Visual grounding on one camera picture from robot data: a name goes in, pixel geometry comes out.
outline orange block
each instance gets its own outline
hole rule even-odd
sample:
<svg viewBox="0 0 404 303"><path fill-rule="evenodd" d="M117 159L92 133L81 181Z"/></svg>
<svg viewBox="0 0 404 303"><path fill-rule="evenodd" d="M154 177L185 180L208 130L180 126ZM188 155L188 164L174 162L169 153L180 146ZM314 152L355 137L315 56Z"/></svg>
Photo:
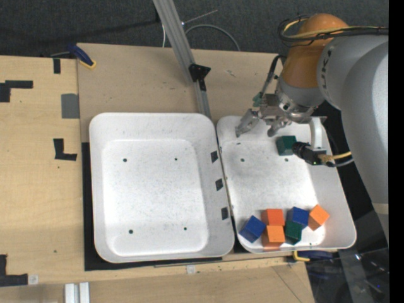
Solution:
<svg viewBox="0 0 404 303"><path fill-rule="evenodd" d="M264 248L279 247L285 242L285 232L281 225L267 225L262 234Z"/></svg>
<svg viewBox="0 0 404 303"><path fill-rule="evenodd" d="M261 213L261 221L266 225L282 225L285 226L282 209L266 209Z"/></svg>
<svg viewBox="0 0 404 303"><path fill-rule="evenodd" d="M330 214L321 206L316 205L309 214L309 227L312 230L320 228L325 221L330 217Z"/></svg>

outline white tray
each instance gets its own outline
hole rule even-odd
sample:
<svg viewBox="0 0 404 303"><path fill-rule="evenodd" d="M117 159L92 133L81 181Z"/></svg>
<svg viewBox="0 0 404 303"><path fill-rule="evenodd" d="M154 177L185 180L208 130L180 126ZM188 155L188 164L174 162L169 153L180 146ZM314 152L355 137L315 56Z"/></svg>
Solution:
<svg viewBox="0 0 404 303"><path fill-rule="evenodd" d="M277 152L276 139L280 136L293 135L297 141L311 142L309 125L293 123L269 138L266 134L269 127L260 121L252 131L237 138L235 127L240 118L221 118L217 135L237 236L243 247L252 253L267 251L261 238L250 243L238 234L251 215L260 219L263 210L281 208L286 218L287 210L293 206L310 210L316 204L330 214L326 223L316 231L306 227L296 245L284 243L272 251L352 246L356 230L337 169L312 166L295 155L279 156ZM325 131L323 146L331 153Z"/></svg>
<svg viewBox="0 0 404 303"><path fill-rule="evenodd" d="M105 113L90 123L95 247L112 263L208 258L234 245L213 123Z"/></svg>

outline dark green cube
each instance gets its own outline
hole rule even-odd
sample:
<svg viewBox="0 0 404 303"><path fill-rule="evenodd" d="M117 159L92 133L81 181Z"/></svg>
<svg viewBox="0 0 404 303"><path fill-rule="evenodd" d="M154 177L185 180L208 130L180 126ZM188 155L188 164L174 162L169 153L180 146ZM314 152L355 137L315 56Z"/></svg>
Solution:
<svg viewBox="0 0 404 303"><path fill-rule="evenodd" d="M290 220L285 222L285 240L294 245L302 240L302 225Z"/></svg>
<svg viewBox="0 0 404 303"><path fill-rule="evenodd" d="M292 145L296 142L295 136L282 136L276 140L276 148L279 156L293 155Z"/></svg>

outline cube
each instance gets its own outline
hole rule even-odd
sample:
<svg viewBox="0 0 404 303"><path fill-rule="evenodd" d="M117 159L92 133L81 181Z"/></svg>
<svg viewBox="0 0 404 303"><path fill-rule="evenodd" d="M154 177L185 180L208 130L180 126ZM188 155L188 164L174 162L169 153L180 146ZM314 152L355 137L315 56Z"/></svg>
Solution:
<svg viewBox="0 0 404 303"><path fill-rule="evenodd" d="M262 242L264 248L279 247L285 242L285 232L281 225L267 225L263 235Z"/></svg>
<svg viewBox="0 0 404 303"><path fill-rule="evenodd" d="M285 242L294 245L302 240L302 225L291 220L285 222Z"/></svg>
<svg viewBox="0 0 404 303"><path fill-rule="evenodd" d="M296 142L295 136L282 136L276 140L279 156L293 155L292 145Z"/></svg>
<svg viewBox="0 0 404 303"><path fill-rule="evenodd" d="M265 223L252 215L246 224L244 224L239 234L246 238L249 242L253 243L255 240L261 237L265 227Z"/></svg>
<svg viewBox="0 0 404 303"><path fill-rule="evenodd" d="M287 220L301 224L304 229L309 224L309 212L294 206L288 211Z"/></svg>
<svg viewBox="0 0 404 303"><path fill-rule="evenodd" d="M261 221L266 225L285 225L282 209L266 209L261 213Z"/></svg>
<svg viewBox="0 0 404 303"><path fill-rule="evenodd" d="M316 205L309 214L309 227L311 230L320 228L325 221L330 217L330 214L320 205Z"/></svg>

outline wooden table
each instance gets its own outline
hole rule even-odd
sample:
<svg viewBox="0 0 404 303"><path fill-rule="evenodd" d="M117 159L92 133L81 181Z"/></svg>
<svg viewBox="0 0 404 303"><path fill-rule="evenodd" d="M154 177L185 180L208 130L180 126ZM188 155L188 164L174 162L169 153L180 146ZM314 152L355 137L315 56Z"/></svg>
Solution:
<svg viewBox="0 0 404 303"><path fill-rule="evenodd" d="M121 302L126 297L137 302L135 292L139 302L154 302L167 291L175 302L190 297L244 302L248 293L314 302L304 264L289 265L279 254L231 252L221 262L197 264L195 275L188 275L185 265L84 270L81 142L88 141L90 119L100 112L197 112L197 107L171 49L79 46L96 60L94 70L61 59L61 73L55 74L49 58L0 56L0 83L34 84L11 89L10 103L0 103L0 254L8 255L8 275L28 273L39 280L35 286L0 288L0 298L49 294L58 302L63 284L91 282L96 302L118 294ZM212 68L205 81L214 123L251 107L275 56L193 52L198 64ZM62 118L61 95L69 93L80 96L80 119ZM55 159L54 138L64 139L64 151L77 153L76 161Z"/></svg>

